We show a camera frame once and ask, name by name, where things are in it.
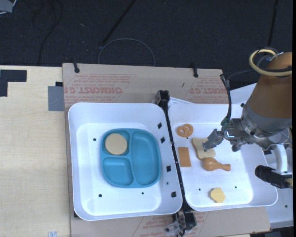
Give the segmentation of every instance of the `brown rectangle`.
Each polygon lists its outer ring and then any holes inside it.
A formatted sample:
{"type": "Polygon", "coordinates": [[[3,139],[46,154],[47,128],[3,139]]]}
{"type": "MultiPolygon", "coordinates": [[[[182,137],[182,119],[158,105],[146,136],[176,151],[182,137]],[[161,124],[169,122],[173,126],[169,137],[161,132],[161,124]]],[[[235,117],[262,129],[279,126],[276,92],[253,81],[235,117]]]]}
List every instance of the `brown rectangle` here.
{"type": "Polygon", "coordinates": [[[180,166],[181,167],[192,167],[191,159],[189,158],[188,147],[178,147],[180,166]]]}

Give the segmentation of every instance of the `dark fabric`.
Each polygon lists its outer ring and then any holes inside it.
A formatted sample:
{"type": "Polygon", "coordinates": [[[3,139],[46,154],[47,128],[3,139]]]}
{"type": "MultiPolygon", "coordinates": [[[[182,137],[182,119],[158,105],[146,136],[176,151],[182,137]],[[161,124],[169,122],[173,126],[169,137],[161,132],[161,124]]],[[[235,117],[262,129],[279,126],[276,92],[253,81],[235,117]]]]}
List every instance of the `dark fabric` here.
{"type": "MultiPolygon", "coordinates": [[[[132,1],[18,0],[0,15],[0,65],[194,63],[229,73],[251,69],[250,54],[269,44],[292,51],[293,0],[132,1]]],[[[234,76],[231,88],[258,77],[234,76]]]]}

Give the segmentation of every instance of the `round wooden piece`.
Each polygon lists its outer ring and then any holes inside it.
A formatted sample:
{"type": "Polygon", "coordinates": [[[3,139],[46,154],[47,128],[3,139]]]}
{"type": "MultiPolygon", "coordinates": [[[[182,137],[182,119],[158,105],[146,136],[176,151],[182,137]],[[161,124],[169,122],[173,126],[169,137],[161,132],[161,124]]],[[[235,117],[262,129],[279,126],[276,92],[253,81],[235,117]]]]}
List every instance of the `round wooden piece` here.
{"type": "Polygon", "coordinates": [[[105,139],[104,146],[109,153],[121,155],[127,149],[127,140],[119,133],[112,133],[105,139]]]}

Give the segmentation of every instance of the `yellow cable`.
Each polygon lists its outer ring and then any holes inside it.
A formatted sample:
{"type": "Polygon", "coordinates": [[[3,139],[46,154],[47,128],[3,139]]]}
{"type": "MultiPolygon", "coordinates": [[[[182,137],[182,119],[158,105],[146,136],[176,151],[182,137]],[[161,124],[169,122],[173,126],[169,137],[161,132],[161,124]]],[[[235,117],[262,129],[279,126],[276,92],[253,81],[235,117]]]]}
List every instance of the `yellow cable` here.
{"type": "Polygon", "coordinates": [[[257,54],[257,53],[260,53],[260,52],[265,52],[265,53],[270,53],[272,54],[273,56],[276,55],[276,52],[274,52],[273,50],[270,50],[270,49],[260,49],[260,50],[257,50],[257,51],[254,51],[250,57],[249,57],[249,64],[250,66],[257,72],[259,72],[260,74],[264,74],[264,75],[267,75],[267,76],[275,76],[275,77],[281,77],[281,76],[289,76],[289,75],[292,75],[292,70],[290,71],[283,71],[283,72],[271,72],[271,71],[265,71],[263,69],[260,69],[257,65],[255,65],[253,63],[253,57],[257,54]]]}

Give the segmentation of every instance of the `white tray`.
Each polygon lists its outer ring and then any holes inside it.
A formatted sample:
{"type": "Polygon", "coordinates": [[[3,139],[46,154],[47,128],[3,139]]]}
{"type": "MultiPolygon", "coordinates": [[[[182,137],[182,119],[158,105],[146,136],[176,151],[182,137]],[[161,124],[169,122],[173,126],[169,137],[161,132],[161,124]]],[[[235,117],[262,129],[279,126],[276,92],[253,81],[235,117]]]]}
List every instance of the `white tray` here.
{"type": "Polygon", "coordinates": [[[159,106],[76,103],[70,107],[68,119],[74,210],[80,218],[93,221],[173,214],[180,209],[181,189],[165,114],[159,106]],[[100,165],[100,143],[107,131],[118,128],[142,129],[156,137],[162,166],[157,183],[143,188],[121,188],[105,180],[100,165]]]}
{"type": "MultiPolygon", "coordinates": [[[[243,145],[233,152],[227,140],[214,147],[215,160],[231,164],[231,171],[217,169],[206,171],[196,156],[192,138],[207,138],[213,129],[220,130],[220,122],[228,111],[227,104],[174,104],[169,108],[169,120],[176,152],[178,147],[188,147],[192,167],[180,167],[187,203],[196,211],[213,211],[241,207],[269,206],[277,201],[274,186],[255,176],[255,167],[267,166],[262,149],[256,145],[243,145]],[[185,123],[193,126],[188,138],[177,135],[176,128],[185,123]],[[220,187],[226,199],[216,203],[210,190],[220,187]]],[[[240,118],[242,107],[232,105],[232,118],[240,118]]]]}

